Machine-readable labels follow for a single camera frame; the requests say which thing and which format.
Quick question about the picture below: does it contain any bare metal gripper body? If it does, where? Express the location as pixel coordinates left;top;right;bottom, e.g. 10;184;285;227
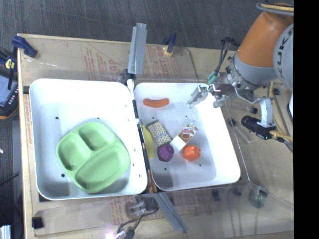
208;68;250;101

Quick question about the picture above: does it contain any orange sausage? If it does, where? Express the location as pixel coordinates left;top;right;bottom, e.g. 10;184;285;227
142;97;170;108

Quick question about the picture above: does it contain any white and brown carton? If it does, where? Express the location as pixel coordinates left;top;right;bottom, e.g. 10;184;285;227
169;122;199;152

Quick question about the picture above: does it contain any cream patterned carton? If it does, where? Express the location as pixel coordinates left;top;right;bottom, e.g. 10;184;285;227
146;120;173;147

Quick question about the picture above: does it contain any white plastic tray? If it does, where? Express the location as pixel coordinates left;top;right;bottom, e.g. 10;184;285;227
29;78;149;201
133;82;242;192

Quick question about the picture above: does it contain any orange bell pepper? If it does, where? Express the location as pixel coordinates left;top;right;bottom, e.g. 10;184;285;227
182;145;202;162

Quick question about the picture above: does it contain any yellow banana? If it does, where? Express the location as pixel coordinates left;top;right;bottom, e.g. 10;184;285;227
141;123;156;160

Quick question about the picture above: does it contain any green divided plate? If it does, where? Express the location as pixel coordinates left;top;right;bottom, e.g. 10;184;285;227
56;121;131;194

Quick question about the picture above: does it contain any brown cardboard board red print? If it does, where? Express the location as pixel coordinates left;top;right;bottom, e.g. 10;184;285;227
16;33;294;237

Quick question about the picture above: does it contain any black cylinder on white bracket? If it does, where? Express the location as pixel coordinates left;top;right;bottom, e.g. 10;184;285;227
241;97;277;140

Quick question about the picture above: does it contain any black block with thin wires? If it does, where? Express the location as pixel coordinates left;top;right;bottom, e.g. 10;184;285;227
118;69;136;83
142;195;160;212

